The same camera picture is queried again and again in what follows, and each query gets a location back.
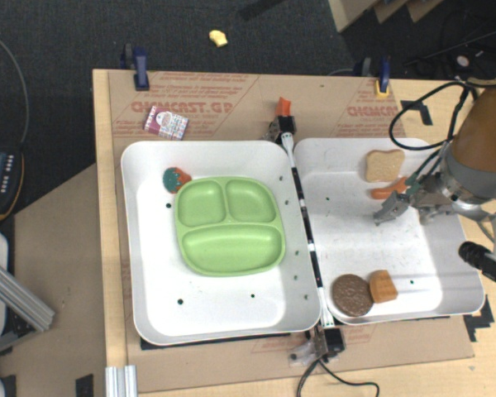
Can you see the red and green strawberry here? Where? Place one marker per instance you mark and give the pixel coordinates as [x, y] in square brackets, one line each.
[173, 179]

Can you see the orange waffle piece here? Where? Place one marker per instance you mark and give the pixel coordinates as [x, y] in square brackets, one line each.
[382, 287]

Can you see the beige bread slice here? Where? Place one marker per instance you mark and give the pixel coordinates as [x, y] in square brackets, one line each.
[383, 165]

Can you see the yellow toy piece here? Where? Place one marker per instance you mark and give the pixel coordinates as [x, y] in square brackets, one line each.
[218, 38]

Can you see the black cylinder on white bracket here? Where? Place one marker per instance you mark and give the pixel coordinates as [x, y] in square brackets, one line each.
[481, 259]

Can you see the orange sausage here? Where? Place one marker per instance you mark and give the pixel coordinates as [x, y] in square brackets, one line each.
[384, 192]

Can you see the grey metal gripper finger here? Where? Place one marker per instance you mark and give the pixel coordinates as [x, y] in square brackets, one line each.
[432, 215]
[392, 208]

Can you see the thin black and white rod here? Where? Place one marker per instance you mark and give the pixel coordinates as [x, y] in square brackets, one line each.
[301, 197]

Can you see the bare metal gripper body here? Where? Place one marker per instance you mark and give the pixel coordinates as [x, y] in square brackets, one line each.
[432, 194]

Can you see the green divided plate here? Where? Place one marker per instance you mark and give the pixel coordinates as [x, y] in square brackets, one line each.
[229, 242]

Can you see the pink and white packet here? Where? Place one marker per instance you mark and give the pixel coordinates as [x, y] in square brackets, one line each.
[165, 123]

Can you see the small orange block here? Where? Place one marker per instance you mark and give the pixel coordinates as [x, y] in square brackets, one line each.
[284, 106]

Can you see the brown round biscuit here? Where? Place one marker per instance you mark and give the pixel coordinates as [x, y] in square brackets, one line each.
[351, 295]

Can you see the white plastic tray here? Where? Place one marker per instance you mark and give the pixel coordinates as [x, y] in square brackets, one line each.
[223, 304]
[355, 238]

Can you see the brown cardboard board red print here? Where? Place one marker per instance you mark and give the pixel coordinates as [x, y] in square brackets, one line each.
[231, 97]

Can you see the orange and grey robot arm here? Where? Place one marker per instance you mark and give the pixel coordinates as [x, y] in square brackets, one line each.
[479, 139]

